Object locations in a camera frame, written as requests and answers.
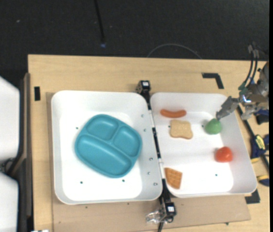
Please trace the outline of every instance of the tomato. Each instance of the tomato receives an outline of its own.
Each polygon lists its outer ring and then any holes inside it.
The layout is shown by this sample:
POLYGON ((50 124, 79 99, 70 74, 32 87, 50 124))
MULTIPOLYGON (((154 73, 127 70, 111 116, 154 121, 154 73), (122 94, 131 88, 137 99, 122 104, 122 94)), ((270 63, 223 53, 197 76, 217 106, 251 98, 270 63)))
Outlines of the tomato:
POLYGON ((218 162, 232 161, 233 154, 229 147, 222 147, 215 152, 215 160, 218 162))

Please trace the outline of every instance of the robotic hand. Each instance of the robotic hand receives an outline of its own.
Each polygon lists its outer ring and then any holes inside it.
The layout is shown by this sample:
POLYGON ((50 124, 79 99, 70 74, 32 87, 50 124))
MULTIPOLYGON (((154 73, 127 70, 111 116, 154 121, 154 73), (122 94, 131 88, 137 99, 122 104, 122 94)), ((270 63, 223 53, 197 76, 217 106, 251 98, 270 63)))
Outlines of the robotic hand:
POLYGON ((243 120, 249 119, 253 113, 269 109, 269 61, 265 64, 262 70, 258 70, 260 75, 255 84, 254 76, 257 71, 258 50, 256 50, 252 45, 250 45, 248 49, 252 54, 251 68, 246 80, 239 87, 239 97, 232 98, 229 96, 227 98, 227 100, 222 104, 221 110, 216 113, 217 120, 231 114, 235 109, 237 109, 239 104, 242 104, 245 108, 245 112, 241 115, 241 119, 243 120), (256 59, 255 69, 252 77, 250 77, 254 58, 256 59), (249 78, 251 78, 251 82, 245 86, 249 78))

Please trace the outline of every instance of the toy sausage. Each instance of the toy sausage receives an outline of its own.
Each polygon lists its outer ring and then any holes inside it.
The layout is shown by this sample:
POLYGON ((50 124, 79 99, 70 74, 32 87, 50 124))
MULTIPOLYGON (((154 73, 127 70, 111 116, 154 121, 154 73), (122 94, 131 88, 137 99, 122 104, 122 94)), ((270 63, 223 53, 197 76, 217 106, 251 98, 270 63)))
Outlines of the toy sausage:
POLYGON ((168 118, 179 118, 179 117, 185 116, 187 114, 187 112, 185 110, 178 110, 176 112, 173 112, 173 111, 169 111, 167 109, 161 109, 160 114, 162 116, 168 117, 168 118))

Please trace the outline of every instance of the blue object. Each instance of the blue object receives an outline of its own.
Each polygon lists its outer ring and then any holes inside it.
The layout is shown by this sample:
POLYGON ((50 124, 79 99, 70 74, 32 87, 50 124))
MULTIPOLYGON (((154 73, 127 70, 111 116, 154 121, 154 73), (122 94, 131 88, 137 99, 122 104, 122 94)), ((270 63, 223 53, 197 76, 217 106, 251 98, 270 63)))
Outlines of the blue object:
POLYGON ((76 138, 75 152, 87 166, 108 177, 130 172, 142 149, 138 132, 109 115, 92 117, 76 138))

